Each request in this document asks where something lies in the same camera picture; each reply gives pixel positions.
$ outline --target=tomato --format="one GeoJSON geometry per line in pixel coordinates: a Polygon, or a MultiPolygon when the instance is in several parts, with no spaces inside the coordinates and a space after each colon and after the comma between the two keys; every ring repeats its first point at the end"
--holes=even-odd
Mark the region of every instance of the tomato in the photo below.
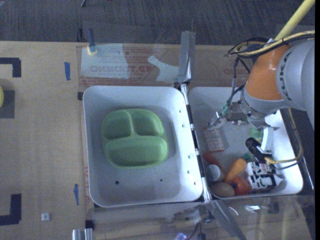
{"type": "Polygon", "coordinates": [[[249,181],[245,178],[235,177],[232,183],[235,196],[248,195],[252,190],[249,181]]]}

